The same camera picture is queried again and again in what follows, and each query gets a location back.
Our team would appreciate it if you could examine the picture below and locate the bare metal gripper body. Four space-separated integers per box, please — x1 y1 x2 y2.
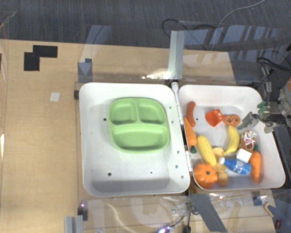
259 110 291 129

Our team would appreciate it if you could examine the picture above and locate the brown pretzel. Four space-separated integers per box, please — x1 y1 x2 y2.
223 114 241 127

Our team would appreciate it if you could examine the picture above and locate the yellow banana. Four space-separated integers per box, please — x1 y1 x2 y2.
221 125 241 157

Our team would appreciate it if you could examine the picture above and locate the brown and white carton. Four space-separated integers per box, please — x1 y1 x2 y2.
236 130 258 163

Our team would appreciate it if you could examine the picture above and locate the orange carrot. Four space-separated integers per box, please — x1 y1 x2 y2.
183 116 198 154
249 144 262 184

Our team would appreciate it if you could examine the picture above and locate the blue and white bottle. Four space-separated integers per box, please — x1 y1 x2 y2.
218 156 253 176

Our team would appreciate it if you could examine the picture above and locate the yellow corn cob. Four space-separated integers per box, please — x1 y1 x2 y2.
196 134 217 167

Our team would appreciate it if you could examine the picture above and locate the white plastic tray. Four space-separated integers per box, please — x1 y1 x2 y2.
79 82 191 198
178 84 286 192

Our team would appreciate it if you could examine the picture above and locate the red-brown sausage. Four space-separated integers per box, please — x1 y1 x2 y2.
186 101 197 127

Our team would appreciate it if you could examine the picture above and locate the tan potato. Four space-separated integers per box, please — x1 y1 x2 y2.
217 171 230 187

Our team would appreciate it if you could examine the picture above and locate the orange pumpkin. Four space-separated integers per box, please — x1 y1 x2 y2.
193 163 219 189

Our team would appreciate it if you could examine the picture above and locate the green divided plate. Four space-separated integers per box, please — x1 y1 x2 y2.
108 97 171 153

